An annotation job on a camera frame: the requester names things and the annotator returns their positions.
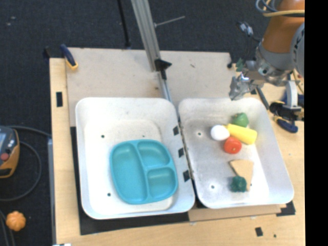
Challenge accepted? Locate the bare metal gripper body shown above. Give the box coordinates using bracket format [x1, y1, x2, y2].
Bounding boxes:
[240, 59, 292, 87]

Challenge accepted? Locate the green toy pepper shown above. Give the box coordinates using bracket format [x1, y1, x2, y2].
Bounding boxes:
[231, 112, 250, 128]

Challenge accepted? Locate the yellow toy corn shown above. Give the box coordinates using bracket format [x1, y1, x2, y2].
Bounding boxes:
[226, 123, 258, 146]

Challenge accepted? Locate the white toy egg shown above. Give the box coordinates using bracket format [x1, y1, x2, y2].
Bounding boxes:
[210, 125, 231, 141]

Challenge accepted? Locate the red toy tomato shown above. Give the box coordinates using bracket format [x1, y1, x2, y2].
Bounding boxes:
[223, 136, 243, 155]

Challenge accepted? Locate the black block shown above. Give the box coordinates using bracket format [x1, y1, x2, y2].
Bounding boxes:
[154, 58, 173, 73]

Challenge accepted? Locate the white plastic tray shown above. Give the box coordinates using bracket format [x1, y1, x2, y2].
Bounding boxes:
[177, 97, 295, 210]
[75, 97, 196, 220]

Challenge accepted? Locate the tan toy pizza slice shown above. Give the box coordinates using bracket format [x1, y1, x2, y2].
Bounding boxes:
[228, 159, 255, 192]

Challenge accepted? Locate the green toy broccoli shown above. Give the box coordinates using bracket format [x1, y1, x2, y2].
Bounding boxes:
[229, 176, 248, 193]

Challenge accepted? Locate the pale cardboard board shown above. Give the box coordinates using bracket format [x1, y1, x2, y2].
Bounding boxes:
[65, 47, 282, 222]

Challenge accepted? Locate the blue divided plate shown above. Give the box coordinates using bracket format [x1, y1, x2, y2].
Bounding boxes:
[109, 139, 179, 205]

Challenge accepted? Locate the orange toy pumpkin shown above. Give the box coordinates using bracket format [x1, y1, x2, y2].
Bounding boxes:
[5, 210, 27, 232]

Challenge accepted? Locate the black cylinder on white bracket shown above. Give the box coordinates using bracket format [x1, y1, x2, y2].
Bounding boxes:
[269, 80, 303, 121]

